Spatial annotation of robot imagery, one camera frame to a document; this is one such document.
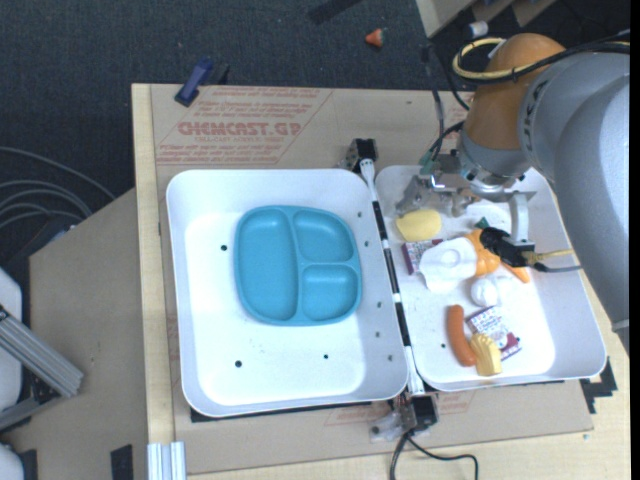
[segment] sausage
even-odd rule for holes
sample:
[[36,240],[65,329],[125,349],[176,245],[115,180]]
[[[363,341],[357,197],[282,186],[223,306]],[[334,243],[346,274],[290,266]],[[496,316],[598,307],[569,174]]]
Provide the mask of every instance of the sausage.
[[475,366],[478,358],[464,335],[464,309],[459,304],[449,307],[447,312],[447,334],[456,359],[463,366]]

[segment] blue plate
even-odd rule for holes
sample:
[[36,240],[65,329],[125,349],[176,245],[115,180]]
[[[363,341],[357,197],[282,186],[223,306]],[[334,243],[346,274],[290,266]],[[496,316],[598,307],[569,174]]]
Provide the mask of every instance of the blue plate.
[[353,313],[362,297],[358,248],[337,215],[301,206],[263,206],[236,228],[238,295],[255,318],[319,325]]

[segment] white tray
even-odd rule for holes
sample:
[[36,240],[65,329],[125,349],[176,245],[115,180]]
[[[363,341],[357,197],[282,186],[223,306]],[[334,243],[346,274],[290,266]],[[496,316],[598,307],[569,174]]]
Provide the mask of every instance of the white tray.
[[[447,346],[446,311],[460,304],[469,315],[480,309],[470,296],[473,279],[461,283],[448,293],[434,293],[426,288],[420,274],[410,275],[402,255],[403,240],[395,225],[395,205],[403,191],[418,174],[419,166],[392,166],[376,178],[382,213],[385,216],[396,275],[402,295],[405,317],[416,367],[420,376],[441,391],[458,391],[484,386],[525,384],[586,378],[604,368],[606,351],[582,278],[577,271],[541,273],[530,270],[531,282],[518,281],[518,291],[511,303],[502,306],[511,329],[520,338],[521,350],[503,361],[503,372],[480,377],[475,368],[461,366]],[[529,201],[529,238],[536,251],[548,252],[569,248],[569,242],[556,209],[553,194],[540,174],[527,172],[512,190],[536,192]],[[452,217],[450,202],[432,197],[430,207],[442,215],[442,230],[435,238],[452,238],[470,232],[485,217],[493,227],[511,232],[507,203],[480,201],[467,208],[462,217]],[[573,256],[549,260],[552,266],[574,264]],[[509,276],[500,267],[498,274]]]
[[[260,322],[235,289],[233,239],[245,212],[299,205],[354,234],[362,299],[338,323]],[[387,400],[407,381],[404,348],[368,189],[342,169],[192,170],[167,188],[182,387],[196,411],[225,417]]]

